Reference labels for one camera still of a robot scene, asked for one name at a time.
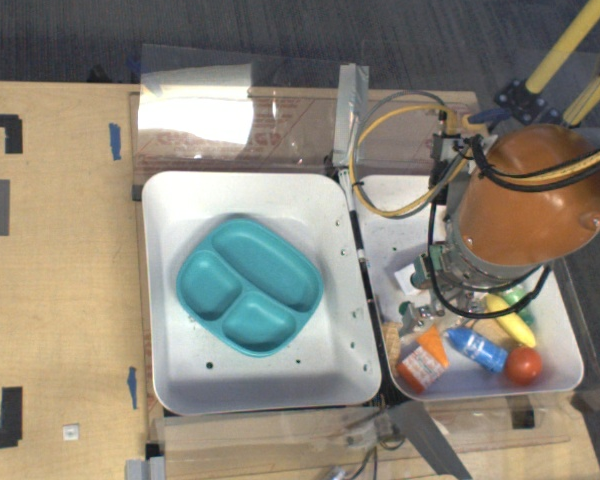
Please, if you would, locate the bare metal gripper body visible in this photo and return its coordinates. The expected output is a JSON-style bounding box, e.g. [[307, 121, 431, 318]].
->
[[428, 245, 488, 318]]

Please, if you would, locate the tan waffle biscuit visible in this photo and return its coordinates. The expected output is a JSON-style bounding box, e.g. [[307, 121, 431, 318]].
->
[[381, 320, 404, 377]]

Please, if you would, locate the orange cheese wedge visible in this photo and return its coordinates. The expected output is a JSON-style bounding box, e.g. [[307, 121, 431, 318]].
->
[[416, 323, 451, 369]]

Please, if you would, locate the white packet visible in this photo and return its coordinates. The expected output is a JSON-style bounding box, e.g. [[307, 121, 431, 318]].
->
[[393, 263, 422, 297]]

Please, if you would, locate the orange and white carton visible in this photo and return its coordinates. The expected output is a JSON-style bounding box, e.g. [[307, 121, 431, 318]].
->
[[395, 345, 449, 396]]

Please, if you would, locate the tan bread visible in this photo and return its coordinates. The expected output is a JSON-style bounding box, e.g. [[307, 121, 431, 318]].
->
[[471, 317, 517, 350]]

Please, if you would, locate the blue bottle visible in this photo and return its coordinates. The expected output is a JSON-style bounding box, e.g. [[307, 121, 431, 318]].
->
[[444, 326, 510, 374]]

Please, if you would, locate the green bottle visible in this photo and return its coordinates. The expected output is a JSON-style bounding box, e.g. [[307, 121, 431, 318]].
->
[[498, 284, 536, 327]]

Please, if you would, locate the yellow banana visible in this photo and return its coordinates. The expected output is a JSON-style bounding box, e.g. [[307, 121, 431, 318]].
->
[[485, 292, 538, 349]]

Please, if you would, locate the red tomato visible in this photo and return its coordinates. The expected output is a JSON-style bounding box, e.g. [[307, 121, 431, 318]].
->
[[503, 346, 544, 387]]

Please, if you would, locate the white plastic tray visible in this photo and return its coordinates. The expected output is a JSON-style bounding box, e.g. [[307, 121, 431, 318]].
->
[[140, 170, 383, 416], [352, 173, 585, 402]]

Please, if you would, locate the teal divided plate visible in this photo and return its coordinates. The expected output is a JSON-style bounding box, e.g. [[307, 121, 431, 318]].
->
[[175, 217, 326, 359]]

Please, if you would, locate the black cylinder on white bracket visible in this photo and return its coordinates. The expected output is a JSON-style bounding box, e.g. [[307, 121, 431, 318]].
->
[[428, 128, 477, 190]]

